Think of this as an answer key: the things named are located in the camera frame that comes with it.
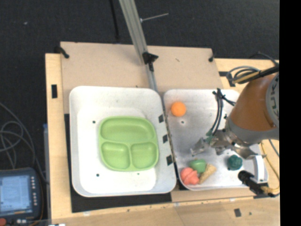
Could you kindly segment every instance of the yellow cable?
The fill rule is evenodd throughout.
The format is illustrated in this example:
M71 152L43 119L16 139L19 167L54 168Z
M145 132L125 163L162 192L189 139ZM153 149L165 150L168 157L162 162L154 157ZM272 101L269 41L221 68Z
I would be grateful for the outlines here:
M263 153L266 155L266 152L265 152L265 149L263 147L263 143L261 142L261 147L262 147L262 151ZM278 181L279 181L279 186L277 188L270 188L270 187L267 187L267 186L262 186L261 189L262 191L264 191L265 193L269 194L269 193L279 193L280 192L280 176L279 174L277 173L276 169L274 168L274 166L272 165L272 163L269 161L269 158L268 156L266 156L266 159L269 163L269 165L271 166L272 170L274 171L274 173L276 174L276 177L278 178Z

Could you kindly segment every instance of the screen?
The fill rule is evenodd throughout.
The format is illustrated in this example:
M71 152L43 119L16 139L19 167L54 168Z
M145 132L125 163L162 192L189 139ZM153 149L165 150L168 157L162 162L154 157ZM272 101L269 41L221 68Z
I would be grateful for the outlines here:
M30 177L0 177L0 216L16 211L32 212Z

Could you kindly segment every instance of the orange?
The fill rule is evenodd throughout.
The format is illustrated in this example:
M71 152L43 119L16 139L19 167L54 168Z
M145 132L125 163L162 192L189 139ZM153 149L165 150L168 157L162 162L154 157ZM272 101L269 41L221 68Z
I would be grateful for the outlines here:
M170 110L174 116L184 116L186 113L186 106L184 105L184 103L177 101L172 104Z

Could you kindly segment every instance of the teal object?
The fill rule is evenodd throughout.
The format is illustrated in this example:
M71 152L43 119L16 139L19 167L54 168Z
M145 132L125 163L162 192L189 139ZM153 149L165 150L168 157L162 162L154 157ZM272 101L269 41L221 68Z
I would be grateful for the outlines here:
M204 159L193 160L189 163L189 167L198 171L198 173L203 173L206 170L207 162Z
M99 126L99 149L104 164L116 171L141 171L159 159L157 134L145 118L113 116Z
M243 165L243 160L236 155L232 155L228 159L228 169L229 170L238 170L242 167L242 165Z

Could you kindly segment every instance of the metal pole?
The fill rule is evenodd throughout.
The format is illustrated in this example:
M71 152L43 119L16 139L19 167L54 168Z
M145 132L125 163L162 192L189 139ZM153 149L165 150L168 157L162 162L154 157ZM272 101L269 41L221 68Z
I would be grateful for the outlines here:
M119 0L123 15L125 17L127 28L130 32L132 42L136 53L139 56L141 64L145 65L143 53L147 53L147 45L143 34L141 21L138 16L136 4L134 0ZM146 65L146 73L149 79L149 86L154 91L158 91L154 72Z

